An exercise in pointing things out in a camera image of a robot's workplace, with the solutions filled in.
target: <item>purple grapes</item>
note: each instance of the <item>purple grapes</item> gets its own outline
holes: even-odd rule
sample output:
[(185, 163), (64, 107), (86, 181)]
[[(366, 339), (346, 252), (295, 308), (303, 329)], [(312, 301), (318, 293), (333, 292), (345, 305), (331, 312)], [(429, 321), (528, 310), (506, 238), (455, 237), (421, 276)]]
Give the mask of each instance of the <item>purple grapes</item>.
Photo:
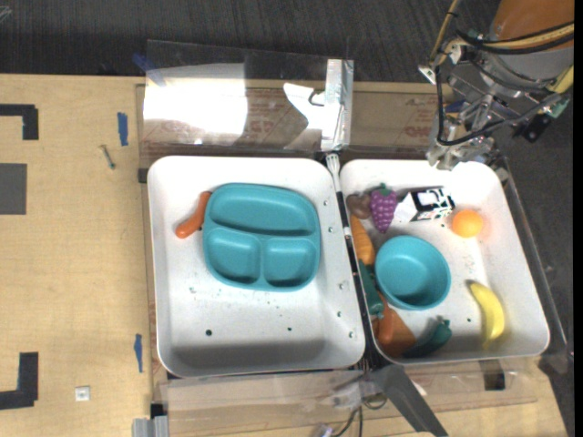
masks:
[(371, 193), (371, 214), (374, 227), (385, 233), (391, 226), (394, 210), (397, 208), (397, 195), (384, 184)]

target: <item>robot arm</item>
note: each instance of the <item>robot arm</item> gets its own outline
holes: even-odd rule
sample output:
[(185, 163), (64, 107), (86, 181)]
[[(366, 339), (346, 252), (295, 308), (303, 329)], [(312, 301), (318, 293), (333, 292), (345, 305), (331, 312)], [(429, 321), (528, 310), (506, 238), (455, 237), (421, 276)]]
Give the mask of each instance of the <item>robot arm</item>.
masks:
[[(444, 169), (487, 156), (502, 127), (536, 139), (532, 126), (560, 115), (573, 81), (575, 0), (501, 0), (487, 36), (457, 31), (444, 42), (460, 2), (419, 67), (439, 101), (426, 156)], [(447, 105), (442, 83), (454, 94)]]

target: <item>toy sink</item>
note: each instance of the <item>toy sink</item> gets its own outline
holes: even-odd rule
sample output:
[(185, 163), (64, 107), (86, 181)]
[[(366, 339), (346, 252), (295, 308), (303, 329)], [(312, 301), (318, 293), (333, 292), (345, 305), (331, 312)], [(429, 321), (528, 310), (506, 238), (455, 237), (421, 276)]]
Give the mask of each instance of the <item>toy sink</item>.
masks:
[[(446, 219), (395, 222), (385, 234), (364, 222), (377, 250), (393, 236), (417, 236), (440, 250), (452, 275), (448, 296), (434, 308), (395, 308), (417, 338), (432, 320), (448, 320), (451, 340), (423, 358), (391, 358), (378, 350), (387, 361), (477, 361), (536, 356), (545, 350), (547, 321), (492, 169), (475, 162), (444, 171), (423, 160), (353, 160), (343, 166), (340, 179), (345, 196), (381, 183), (398, 190), (445, 187), (458, 208), (472, 208), (486, 220), (483, 231), (472, 239), (457, 237)], [(220, 198), (222, 189), (235, 185), (292, 192), (309, 203), (315, 217), (309, 217), (307, 208), (298, 210), (303, 208), (298, 204), (303, 224), (286, 230), (280, 227), (286, 220), (258, 223), (245, 212), (241, 217), (240, 194), (227, 195), (226, 204), (220, 205), (230, 207), (230, 212), (218, 211), (210, 203), (202, 231), (186, 239), (175, 236), (175, 228), (192, 214), (201, 192), (217, 192)], [(342, 369), (363, 357), (371, 325), (363, 322), (362, 287), (352, 271), (327, 168), (305, 158), (168, 156), (150, 168), (148, 195), (158, 349), (170, 372), (191, 377)], [(264, 198), (262, 213), (269, 215), (271, 205), (284, 201)], [(229, 256), (237, 251), (241, 254)], [(265, 254), (283, 256), (270, 259)], [(291, 264), (304, 270), (285, 268), (283, 261), (294, 257), (300, 262)], [(470, 279), (494, 290), (505, 309), (506, 333), (488, 350), (482, 348), (481, 311), (466, 286)]]

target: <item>banana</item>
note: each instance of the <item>banana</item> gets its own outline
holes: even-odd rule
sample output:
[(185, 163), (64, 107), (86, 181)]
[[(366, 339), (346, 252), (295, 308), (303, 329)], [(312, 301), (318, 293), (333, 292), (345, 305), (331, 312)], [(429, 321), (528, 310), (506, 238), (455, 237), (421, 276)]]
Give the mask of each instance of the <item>banana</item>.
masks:
[(484, 316), (484, 343), (487, 350), (493, 341), (498, 339), (505, 328), (504, 310), (498, 296), (487, 286), (477, 281), (468, 282), (468, 287)]

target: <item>teal divided plate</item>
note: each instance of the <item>teal divided plate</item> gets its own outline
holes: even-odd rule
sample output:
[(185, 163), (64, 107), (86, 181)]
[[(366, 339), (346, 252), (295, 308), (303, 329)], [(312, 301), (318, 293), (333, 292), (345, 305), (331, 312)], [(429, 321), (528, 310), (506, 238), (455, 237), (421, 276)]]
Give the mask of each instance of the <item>teal divided plate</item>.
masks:
[(451, 286), (449, 265), (431, 243), (413, 236), (388, 239), (374, 263), (379, 289), (404, 310), (427, 310), (441, 303)]
[(285, 188), (232, 183), (212, 193), (202, 231), (207, 268), (231, 286), (298, 290), (320, 264), (313, 204)]

